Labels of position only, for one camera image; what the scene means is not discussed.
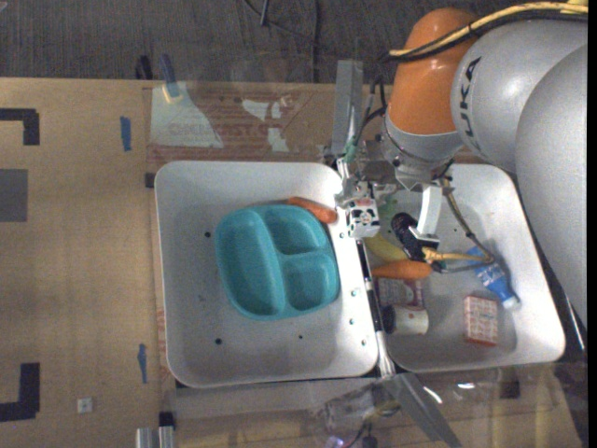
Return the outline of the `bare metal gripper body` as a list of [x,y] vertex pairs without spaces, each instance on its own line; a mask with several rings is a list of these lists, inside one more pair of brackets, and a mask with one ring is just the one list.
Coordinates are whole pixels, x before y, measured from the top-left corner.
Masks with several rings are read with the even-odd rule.
[[421,161],[386,140],[366,140],[357,153],[356,167],[359,176],[371,183],[412,189],[423,181]]

